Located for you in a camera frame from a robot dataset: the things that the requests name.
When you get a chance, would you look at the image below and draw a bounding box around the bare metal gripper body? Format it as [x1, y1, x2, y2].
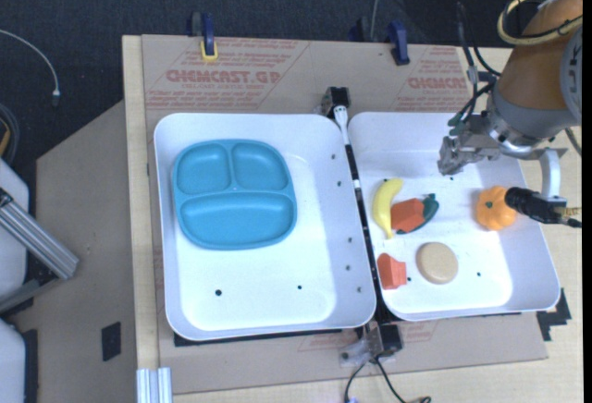
[460, 121, 526, 163]

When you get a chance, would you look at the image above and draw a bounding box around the black cylinder on white bracket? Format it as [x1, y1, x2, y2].
[504, 146, 569, 225]

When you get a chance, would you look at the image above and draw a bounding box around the orange carrot with green leaves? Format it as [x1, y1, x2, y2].
[389, 192, 440, 236]

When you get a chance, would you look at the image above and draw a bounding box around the blue divided plate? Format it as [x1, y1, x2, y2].
[171, 139, 298, 251]

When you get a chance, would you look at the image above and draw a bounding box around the brown cardboard board red print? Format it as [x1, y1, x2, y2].
[141, 34, 549, 396]

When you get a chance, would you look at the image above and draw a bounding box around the orange pumpkin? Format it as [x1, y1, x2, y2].
[475, 185, 517, 232]

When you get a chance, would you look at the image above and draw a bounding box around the beige round biscuit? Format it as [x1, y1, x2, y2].
[414, 241, 460, 286]

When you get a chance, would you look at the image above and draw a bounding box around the yellow banana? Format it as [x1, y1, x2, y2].
[372, 177, 405, 240]

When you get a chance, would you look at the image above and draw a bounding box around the orange carrot chunk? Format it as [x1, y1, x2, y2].
[376, 252, 409, 291]

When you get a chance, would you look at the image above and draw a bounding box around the thin black and white rod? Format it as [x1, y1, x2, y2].
[333, 104, 379, 297]

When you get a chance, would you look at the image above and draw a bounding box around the white plastic tray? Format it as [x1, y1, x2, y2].
[153, 112, 377, 342]
[346, 110, 562, 323]

